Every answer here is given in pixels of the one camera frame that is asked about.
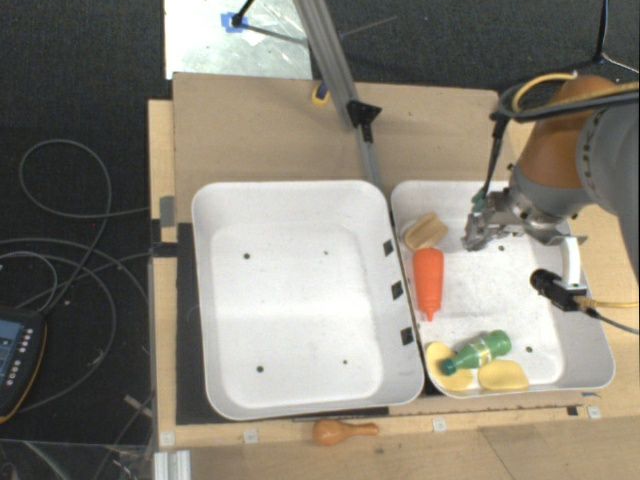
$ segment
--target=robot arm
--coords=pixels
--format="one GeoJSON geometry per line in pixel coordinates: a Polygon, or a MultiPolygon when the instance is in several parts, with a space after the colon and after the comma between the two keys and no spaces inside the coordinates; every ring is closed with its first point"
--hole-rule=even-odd
{"type": "MultiPolygon", "coordinates": [[[[596,76],[566,82],[550,103],[614,87],[596,76]]],[[[545,245],[564,243],[558,229],[597,203],[618,216],[638,278],[638,104],[605,107],[536,122],[509,186],[490,192],[469,214],[463,244],[483,249],[494,238],[527,233],[545,245]]]]}

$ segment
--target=bottle cap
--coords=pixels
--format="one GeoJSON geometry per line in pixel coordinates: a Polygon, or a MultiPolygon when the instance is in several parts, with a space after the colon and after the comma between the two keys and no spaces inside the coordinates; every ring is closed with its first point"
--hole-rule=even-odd
{"type": "Polygon", "coordinates": [[[456,365],[451,359],[445,359],[440,363],[440,371],[445,375],[453,375],[456,370],[456,365]]]}

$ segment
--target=green bottle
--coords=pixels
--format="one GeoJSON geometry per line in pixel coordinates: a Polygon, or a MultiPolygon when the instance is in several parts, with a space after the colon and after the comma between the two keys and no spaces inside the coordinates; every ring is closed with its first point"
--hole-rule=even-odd
{"type": "Polygon", "coordinates": [[[511,350],[511,340],[504,331],[493,331],[462,347],[451,359],[440,363],[440,371],[453,375],[458,368],[480,368],[511,350]]]}

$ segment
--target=wooden handle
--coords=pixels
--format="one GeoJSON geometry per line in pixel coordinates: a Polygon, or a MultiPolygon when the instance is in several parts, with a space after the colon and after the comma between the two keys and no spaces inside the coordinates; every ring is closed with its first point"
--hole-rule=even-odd
{"type": "Polygon", "coordinates": [[[318,420],[313,425],[312,435],[316,444],[331,446],[353,436],[377,436],[375,423],[353,425],[337,420],[318,420]]]}

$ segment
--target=yellow cable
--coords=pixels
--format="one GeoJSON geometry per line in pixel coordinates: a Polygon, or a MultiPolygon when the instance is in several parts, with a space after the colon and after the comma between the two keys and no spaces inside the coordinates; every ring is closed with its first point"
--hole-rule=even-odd
{"type": "Polygon", "coordinates": [[[574,297],[581,308],[618,308],[618,309],[634,309],[638,307],[637,302],[603,302],[601,300],[590,299],[589,297],[574,297]]]}
{"type": "Polygon", "coordinates": [[[520,100],[522,97],[528,93],[533,87],[539,85],[544,82],[557,82],[562,80],[573,80],[576,78],[577,73],[547,73],[546,75],[540,75],[535,77],[532,80],[529,80],[526,84],[524,84],[518,92],[513,97],[513,102],[511,106],[513,107],[514,112],[520,112],[522,108],[520,107],[520,100]]]}

